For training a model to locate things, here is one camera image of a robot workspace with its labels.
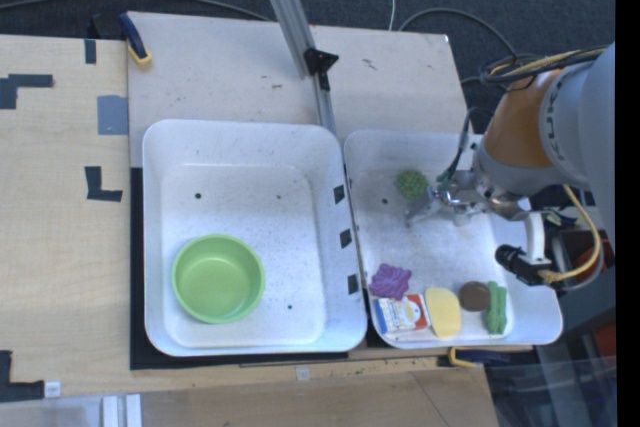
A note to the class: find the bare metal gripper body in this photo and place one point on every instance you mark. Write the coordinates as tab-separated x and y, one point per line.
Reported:
470	195

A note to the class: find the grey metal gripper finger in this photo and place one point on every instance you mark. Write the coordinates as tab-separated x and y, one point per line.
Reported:
421	210

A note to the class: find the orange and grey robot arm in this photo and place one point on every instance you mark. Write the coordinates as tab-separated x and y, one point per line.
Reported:
520	130

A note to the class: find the green broccoli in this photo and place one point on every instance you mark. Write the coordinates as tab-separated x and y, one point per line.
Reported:
411	184

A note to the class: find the white plastic tray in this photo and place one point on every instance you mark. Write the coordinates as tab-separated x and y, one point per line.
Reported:
240	215
435	245

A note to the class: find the purple grapes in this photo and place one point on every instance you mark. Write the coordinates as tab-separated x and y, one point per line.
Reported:
390	281

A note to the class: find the brown round can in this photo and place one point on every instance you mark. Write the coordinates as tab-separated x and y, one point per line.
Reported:
474	296

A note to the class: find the yellow oval toy food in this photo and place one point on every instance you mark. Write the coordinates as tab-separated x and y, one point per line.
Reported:
443	312

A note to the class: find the white red blue carton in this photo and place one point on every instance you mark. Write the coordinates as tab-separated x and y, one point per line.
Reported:
400	315

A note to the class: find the green toy vegetable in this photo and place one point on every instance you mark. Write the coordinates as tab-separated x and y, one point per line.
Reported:
496	310

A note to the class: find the green bowl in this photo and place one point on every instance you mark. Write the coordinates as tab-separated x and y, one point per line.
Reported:
217	280

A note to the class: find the black cylinder on white bracket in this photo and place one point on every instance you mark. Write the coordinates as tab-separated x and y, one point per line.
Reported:
522	262

